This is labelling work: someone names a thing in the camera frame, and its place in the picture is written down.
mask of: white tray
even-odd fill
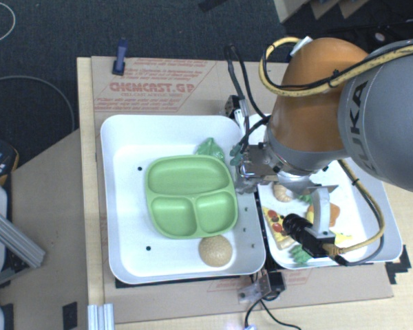
[[[145,172],[161,157],[194,154],[214,138],[226,155],[241,138],[239,126],[219,115],[114,115],[101,127],[107,201],[109,264],[128,284],[253,274],[266,258],[253,195],[237,195],[237,223],[224,236],[233,257],[209,267],[198,254],[200,239],[170,239],[153,226],[147,211]],[[230,167],[234,177],[235,169]]]
[[[256,123],[259,119],[260,117],[258,115],[251,116],[251,125]],[[265,130],[266,127],[261,126],[254,131],[249,138],[250,144],[262,142]],[[398,259],[402,253],[403,245],[401,235],[399,234],[392,209],[383,187],[383,183],[361,170],[350,158],[346,161],[355,172],[355,175],[361,180],[362,184],[369,190],[370,194],[377,201],[382,209],[385,219],[383,248],[374,258],[370,260],[370,262],[384,262]],[[337,204],[341,208],[341,213],[335,226],[330,228],[330,230],[351,236],[349,239],[346,239],[342,244],[340,244],[341,247],[348,247],[350,245],[362,242],[374,236],[378,232],[378,223],[373,212],[359,191],[352,186],[350,180],[338,162],[332,162],[326,172],[321,170],[318,173],[311,175],[310,178],[316,184],[338,185],[338,187],[330,193],[330,201]],[[272,184],[267,186],[259,185],[258,190],[260,204],[262,206],[273,209],[280,215],[284,216],[290,212],[294,212],[302,217],[306,216],[308,204],[300,201],[299,199],[294,199],[288,203],[278,201],[273,195]],[[293,197],[292,192],[288,191],[288,195]],[[282,267],[285,267],[286,269],[304,269],[309,267],[337,265],[330,258],[313,258],[307,263],[296,263],[290,251],[298,245],[298,243],[295,242],[290,247],[280,250],[277,247],[275,239],[273,238],[272,232],[269,229],[265,219],[264,224],[268,238],[269,251],[277,264]],[[346,253],[343,257],[348,261],[358,261],[366,256],[369,256],[378,248],[378,246],[379,241],[375,241],[367,247]]]

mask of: gray cable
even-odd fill
[[[43,79],[37,78],[37,77],[32,77],[32,76],[20,76],[20,75],[18,75],[18,76],[4,76],[4,77],[0,77],[0,82],[2,80],[13,80],[13,79],[35,80],[37,82],[43,83],[43,84],[48,85],[49,87],[53,88],[64,99],[67,107],[69,108],[70,117],[71,117],[71,120],[72,120],[72,130],[71,130],[71,132],[75,131],[74,110],[72,109],[72,106],[71,106],[69,100],[66,98],[66,96],[64,95],[64,93],[60,89],[58,89],[52,83],[49,83],[46,80],[43,80]]]

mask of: white cable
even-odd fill
[[[5,3],[0,2],[0,6],[3,6],[5,8],[7,8],[9,10],[9,12],[12,14],[12,27],[6,32],[6,34],[4,34],[3,36],[0,37],[0,41],[2,41],[9,34],[11,34],[11,32],[14,30],[16,17],[15,17],[14,11],[12,11],[12,8],[10,8],[8,5],[6,5]]]

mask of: orange toy food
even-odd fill
[[[290,236],[284,236],[283,231],[283,218],[274,210],[262,207],[264,218],[271,229],[275,242],[279,250],[283,250],[294,243],[294,240]]]
[[[341,210],[339,206],[337,206],[336,204],[330,203],[330,222],[329,222],[330,228],[333,228],[335,226],[335,223],[337,222],[340,211]],[[306,213],[306,219],[309,220],[310,222],[314,221],[314,206],[312,204],[308,208],[308,212]]]

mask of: toy pizza slice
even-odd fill
[[[279,250],[284,250],[294,243],[294,239],[290,236],[284,236],[283,232],[283,218],[276,211],[262,207],[264,218],[269,225],[273,234],[275,242]]]

